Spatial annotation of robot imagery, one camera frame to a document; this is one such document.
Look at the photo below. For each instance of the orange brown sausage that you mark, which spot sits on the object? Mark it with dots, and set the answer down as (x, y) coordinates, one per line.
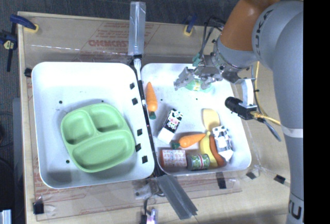
(215, 152)

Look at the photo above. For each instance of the green divided plate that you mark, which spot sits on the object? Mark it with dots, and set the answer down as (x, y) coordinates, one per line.
(103, 148)

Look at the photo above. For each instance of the green round packet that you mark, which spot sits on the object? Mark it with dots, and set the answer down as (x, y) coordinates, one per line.
(194, 86)

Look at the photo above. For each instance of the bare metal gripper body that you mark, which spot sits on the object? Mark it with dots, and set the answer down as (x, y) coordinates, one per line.
(210, 69)

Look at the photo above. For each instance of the yellow banana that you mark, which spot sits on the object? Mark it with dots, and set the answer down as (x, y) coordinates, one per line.
(205, 147)

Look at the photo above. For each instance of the black cylinder on white bracket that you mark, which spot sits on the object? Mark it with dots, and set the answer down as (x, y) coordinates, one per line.
(241, 108)

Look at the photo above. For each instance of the white plastic tray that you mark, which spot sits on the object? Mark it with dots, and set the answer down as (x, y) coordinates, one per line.
(85, 81)
(190, 104)

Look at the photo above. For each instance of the brown board with red print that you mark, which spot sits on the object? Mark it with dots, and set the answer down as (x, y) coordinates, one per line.
(77, 37)

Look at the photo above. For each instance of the orange and white can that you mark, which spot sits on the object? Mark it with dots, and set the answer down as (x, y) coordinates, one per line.
(174, 158)

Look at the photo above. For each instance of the orange carrot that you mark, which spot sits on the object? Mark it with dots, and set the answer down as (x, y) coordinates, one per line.
(190, 140)
(151, 96)

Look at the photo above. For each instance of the cow print milk carton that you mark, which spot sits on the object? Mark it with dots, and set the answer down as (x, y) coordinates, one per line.
(171, 123)
(223, 140)

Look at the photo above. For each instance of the green and grey can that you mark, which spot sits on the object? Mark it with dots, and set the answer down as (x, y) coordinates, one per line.
(198, 162)

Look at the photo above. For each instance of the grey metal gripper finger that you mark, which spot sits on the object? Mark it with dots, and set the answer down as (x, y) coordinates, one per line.
(207, 84)
(181, 80)

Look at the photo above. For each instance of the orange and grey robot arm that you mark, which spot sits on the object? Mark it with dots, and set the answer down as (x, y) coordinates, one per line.
(286, 63)

